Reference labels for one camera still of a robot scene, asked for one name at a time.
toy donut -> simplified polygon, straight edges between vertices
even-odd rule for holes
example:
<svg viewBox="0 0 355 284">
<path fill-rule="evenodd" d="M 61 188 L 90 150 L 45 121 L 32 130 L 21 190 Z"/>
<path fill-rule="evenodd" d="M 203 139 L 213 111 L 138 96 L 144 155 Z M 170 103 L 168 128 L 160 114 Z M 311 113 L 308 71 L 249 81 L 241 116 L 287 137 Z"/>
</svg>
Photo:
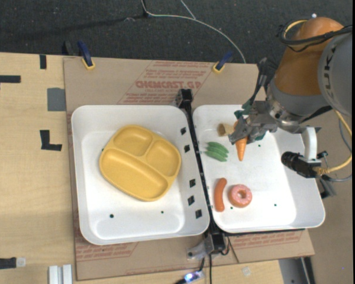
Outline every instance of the toy donut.
<svg viewBox="0 0 355 284">
<path fill-rule="evenodd" d="M 234 185 L 229 191 L 229 201 L 235 207 L 246 207 L 253 199 L 250 188 L 246 185 Z"/>
</svg>

blue and yellow clamp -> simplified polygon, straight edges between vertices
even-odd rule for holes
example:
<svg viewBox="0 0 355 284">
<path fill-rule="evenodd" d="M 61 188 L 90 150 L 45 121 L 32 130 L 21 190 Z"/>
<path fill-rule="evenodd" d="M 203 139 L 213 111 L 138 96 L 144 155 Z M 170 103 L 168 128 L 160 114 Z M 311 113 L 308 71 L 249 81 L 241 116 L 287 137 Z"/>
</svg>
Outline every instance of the blue and yellow clamp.
<svg viewBox="0 0 355 284">
<path fill-rule="evenodd" d="M 215 73 L 221 73 L 225 68 L 225 63 L 228 62 L 232 56 L 233 52 L 228 51 L 220 61 L 213 65 L 213 71 Z"/>
<path fill-rule="evenodd" d="M 91 58 L 91 54 L 83 41 L 78 41 L 79 51 L 82 55 L 82 62 L 86 69 L 92 70 L 95 68 L 96 64 Z"/>
</svg>

yellow cable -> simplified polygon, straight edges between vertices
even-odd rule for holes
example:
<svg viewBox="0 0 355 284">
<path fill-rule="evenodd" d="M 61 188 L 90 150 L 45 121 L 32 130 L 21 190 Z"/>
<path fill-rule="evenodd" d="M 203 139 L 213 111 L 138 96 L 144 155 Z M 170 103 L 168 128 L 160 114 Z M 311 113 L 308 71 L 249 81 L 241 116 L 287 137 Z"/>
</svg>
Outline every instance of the yellow cable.
<svg viewBox="0 0 355 284">
<path fill-rule="evenodd" d="M 350 134 L 350 137 L 352 139 L 353 133 L 351 131 L 351 128 L 348 126 L 348 124 L 346 123 L 346 121 L 342 117 L 341 113 L 336 110 L 334 110 L 334 111 L 337 114 L 337 116 L 339 117 L 339 119 L 342 122 L 342 124 L 344 125 L 344 127 L 346 128 L 346 130 L 348 131 L 348 133 Z M 345 162 L 343 162 L 342 164 L 339 164 L 338 166 L 325 167 L 325 168 L 324 167 L 314 167 L 314 171 L 316 171 L 319 175 L 324 175 L 326 173 L 335 172 L 336 170 L 340 170 L 340 169 L 344 168 L 345 166 L 347 166 L 348 164 L 350 164 L 352 159 L 353 159 L 353 154 L 351 153 L 350 157 L 348 157 L 348 159 Z"/>
</svg>

cardboard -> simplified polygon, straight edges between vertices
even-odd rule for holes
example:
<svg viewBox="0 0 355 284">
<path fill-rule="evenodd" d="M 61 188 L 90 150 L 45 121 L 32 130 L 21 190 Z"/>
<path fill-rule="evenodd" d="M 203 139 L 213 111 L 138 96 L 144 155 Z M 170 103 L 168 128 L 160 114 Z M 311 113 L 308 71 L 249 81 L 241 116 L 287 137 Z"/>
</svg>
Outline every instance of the cardboard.
<svg viewBox="0 0 355 284">
<path fill-rule="evenodd" d="M 86 70 L 81 57 L 64 58 L 77 279 L 197 269 L 200 262 L 189 260 L 186 250 L 199 244 L 201 236 L 104 247 L 92 245 L 82 237 L 76 200 L 71 115 L 82 105 L 174 104 L 181 88 L 192 89 L 193 109 L 206 104 L 242 104 L 254 92 L 257 66 L 226 64 L 221 73 L 215 73 L 212 71 L 214 63 L 208 62 L 95 58 L 95 64 L 94 70 Z M 264 99 L 263 92 L 256 99 Z M 214 266 L 314 254 L 307 230 L 242 235 L 229 240 L 233 246 L 231 251 L 227 256 L 214 257 Z"/>
</svg>

yellow plate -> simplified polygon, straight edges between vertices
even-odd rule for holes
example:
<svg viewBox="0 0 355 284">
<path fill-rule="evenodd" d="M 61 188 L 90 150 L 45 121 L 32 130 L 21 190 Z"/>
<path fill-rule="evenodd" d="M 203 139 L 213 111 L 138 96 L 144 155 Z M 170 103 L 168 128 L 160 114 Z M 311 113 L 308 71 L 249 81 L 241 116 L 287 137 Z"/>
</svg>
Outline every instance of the yellow plate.
<svg viewBox="0 0 355 284">
<path fill-rule="evenodd" d="M 120 128 L 99 160 L 101 174 L 107 181 L 142 201 L 156 201 L 165 195 L 181 163 L 174 145 L 138 125 Z"/>
</svg>

